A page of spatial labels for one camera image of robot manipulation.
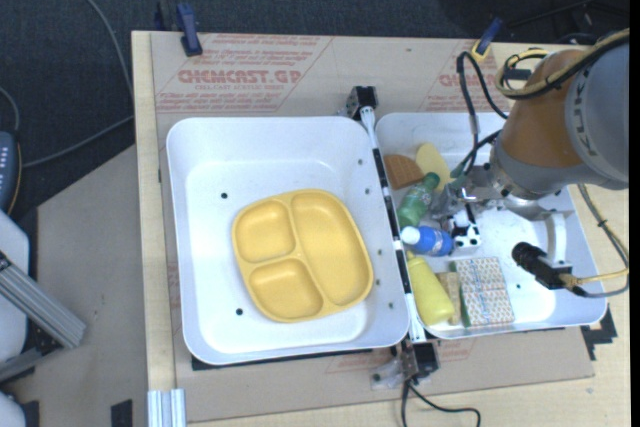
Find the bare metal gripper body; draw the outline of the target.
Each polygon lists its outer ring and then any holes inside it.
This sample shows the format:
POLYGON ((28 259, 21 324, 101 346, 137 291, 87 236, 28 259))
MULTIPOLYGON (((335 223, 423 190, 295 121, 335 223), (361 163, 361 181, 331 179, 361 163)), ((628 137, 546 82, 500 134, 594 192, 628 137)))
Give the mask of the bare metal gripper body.
POLYGON ((457 176, 452 176, 448 187, 454 191, 454 213, 457 213, 455 212, 455 192, 465 187, 478 197, 478 202, 470 205, 477 210, 495 208, 509 210, 519 216, 549 216, 550 210, 541 206, 540 201, 561 192, 560 189, 556 189, 540 193, 523 188, 509 178, 501 167, 491 163, 473 166, 470 170, 461 171, 457 176))

